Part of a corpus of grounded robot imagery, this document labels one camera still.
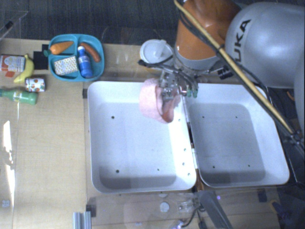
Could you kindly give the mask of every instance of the blue plate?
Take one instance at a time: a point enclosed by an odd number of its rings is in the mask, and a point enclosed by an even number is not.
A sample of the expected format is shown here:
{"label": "blue plate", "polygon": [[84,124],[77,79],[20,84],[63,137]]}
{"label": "blue plate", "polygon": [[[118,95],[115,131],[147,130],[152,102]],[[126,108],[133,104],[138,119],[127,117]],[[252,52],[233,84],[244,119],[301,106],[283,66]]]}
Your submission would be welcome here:
{"label": "blue plate", "polygon": [[[49,68],[51,73],[57,79],[68,82],[90,82],[97,80],[103,74],[105,68],[104,51],[101,42],[94,36],[90,36],[90,35],[64,34],[54,37],[49,43],[49,48],[55,43],[66,42],[66,41],[73,41],[74,44],[72,44],[68,49],[66,49],[59,55],[50,54],[48,56]],[[90,57],[93,77],[91,78],[82,77],[80,70],[66,75],[57,75],[54,69],[54,62],[72,56],[76,56],[77,59],[78,58],[77,47],[80,45],[81,42],[85,42],[89,44],[92,48],[94,48],[101,58],[101,61],[95,62],[91,57],[91,55],[89,53],[87,54]]]}

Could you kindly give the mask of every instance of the cable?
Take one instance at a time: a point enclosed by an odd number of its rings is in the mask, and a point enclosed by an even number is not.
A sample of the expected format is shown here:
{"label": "cable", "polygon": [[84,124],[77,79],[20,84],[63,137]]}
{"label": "cable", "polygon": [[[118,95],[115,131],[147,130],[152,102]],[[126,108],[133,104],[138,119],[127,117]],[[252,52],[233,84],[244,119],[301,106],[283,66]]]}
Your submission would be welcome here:
{"label": "cable", "polygon": [[169,60],[172,59],[172,58],[173,58],[173,56],[171,55],[171,56],[169,56],[167,59],[164,59],[164,60],[158,62],[157,64],[165,63],[165,62],[169,61]]}
{"label": "cable", "polygon": [[204,211],[205,210],[204,210],[203,206],[199,206],[196,209],[194,209],[194,211],[192,212],[192,215],[191,215],[191,218],[190,218],[189,222],[187,222],[186,224],[183,224],[181,226],[181,228],[188,227],[191,224],[192,220],[194,219],[196,213],[198,214],[199,221],[202,222],[202,219],[201,219],[201,217],[199,215],[199,212],[204,212]]}
{"label": "cable", "polygon": [[254,83],[251,82],[243,73],[235,61],[225,52],[224,48],[201,26],[198,20],[186,10],[178,0],[174,0],[175,6],[179,9],[179,14],[182,23],[201,41],[209,45],[216,55],[227,65],[236,78],[242,83],[245,89],[252,95],[252,97],[261,105],[261,107],[273,118],[276,125],[289,136],[296,146],[298,152],[303,155],[304,159],[304,145],[300,141],[296,131],[288,124],[276,108],[259,92]]}
{"label": "cable", "polygon": [[285,129],[293,134],[293,130],[282,118],[280,113],[265,99],[265,97],[256,89],[255,85],[245,76],[242,70],[225,52],[225,50],[218,44],[218,42],[201,26],[197,19],[195,19],[189,11],[187,11],[177,0],[174,0],[176,7],[191,20],[192,24],[199,30],[199,32],[209,41],[213,49],[218,51],[219,56],[228,64],[230,69],[238,76],[238,78],[247,86],[247,88],[255,94],[256,98],[269,110],[270,113],[285,127]]}
{"label": "cable", "polygon": [[159,63],[146,63],[144,60],[139,60],[138,64],[142,65],[142,66],[146,66],[147,68],[157,68],[160,70],[164,70],[165,72],[176,75],[178,78],[185,80],[190,86],[192,86],[193,95],[194,95],[194,97],[197,96],[197,92],[198,92],[197,82],[195,80],[193,80],[190,76],[185,74],[184,72],[179,71],[173,67],[170,67],[170,66],[160,63],[160,62]]}
{"label": "cable", "polygon": [[264,91],[266,94],[266,98],[268,99],[269,102],[271,102],[270,94],[268,92],[267,87],[261,82],[260,79],[257,78],[255,74],[253,74],[250,70],[247,68],[243,67],[241,64],[238,65],[243,71],[246,71],[253,79],[257,81],[258,86]]}

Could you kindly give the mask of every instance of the toy sausage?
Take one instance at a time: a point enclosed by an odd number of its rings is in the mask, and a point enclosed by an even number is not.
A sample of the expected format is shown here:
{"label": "toy sausage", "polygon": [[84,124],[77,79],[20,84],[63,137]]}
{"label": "toy sausage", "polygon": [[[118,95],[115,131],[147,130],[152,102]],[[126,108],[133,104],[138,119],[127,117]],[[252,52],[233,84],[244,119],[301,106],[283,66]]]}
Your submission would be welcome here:
{"label": "toy sausage", "polygon": [[84,48],[85,48],[85,50],[86,50],[86,52],[88,52],[91,56],[92,56],[92,58],[93,58],[93,60],[95,61],[95,62],[99,62],[99,61],[101,61],[101,58],[100,58],[100,56],[99,56],[99,54],[96,52],[96,50],[94,49],[94,48],[92,48],[90,45],[88,45],[87,43],[85,43],[85,42],[82,42],[81,44],[80,44],[80,46],[83,46]]}

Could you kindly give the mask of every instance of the yellow banana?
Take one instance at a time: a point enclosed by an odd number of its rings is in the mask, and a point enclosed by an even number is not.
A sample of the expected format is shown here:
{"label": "yellow banana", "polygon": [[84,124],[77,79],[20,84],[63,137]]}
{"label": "yellow banana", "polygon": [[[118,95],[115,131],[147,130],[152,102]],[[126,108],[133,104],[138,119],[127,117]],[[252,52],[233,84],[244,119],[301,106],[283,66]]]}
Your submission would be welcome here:
{"label": "yellow banana", "polygon": [[24,83],[25,78],[31,77],[34,73],[34,62],[32,61],[32,59],[29,58],[27,54],[24,55],[24,57],[25,57],[24,71],[15,78],[14,83]]}

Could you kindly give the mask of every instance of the metal bracket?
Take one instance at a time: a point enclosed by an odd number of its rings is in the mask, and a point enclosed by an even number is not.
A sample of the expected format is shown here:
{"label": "metal bracket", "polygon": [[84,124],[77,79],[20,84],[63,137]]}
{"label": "metal bracket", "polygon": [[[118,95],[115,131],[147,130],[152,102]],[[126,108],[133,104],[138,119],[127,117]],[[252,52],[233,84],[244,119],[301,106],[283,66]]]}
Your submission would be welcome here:
{"label": "metal bracket", "polygon": [[219,204],[214,191],[200,191],[197,193],[200,204],[205,208],[215,228],[233,229],[223,208]]}
{"label": "metal bracket", "polygon": [[73,213],[73,229],[92,229],[91,227],[91,212]]}

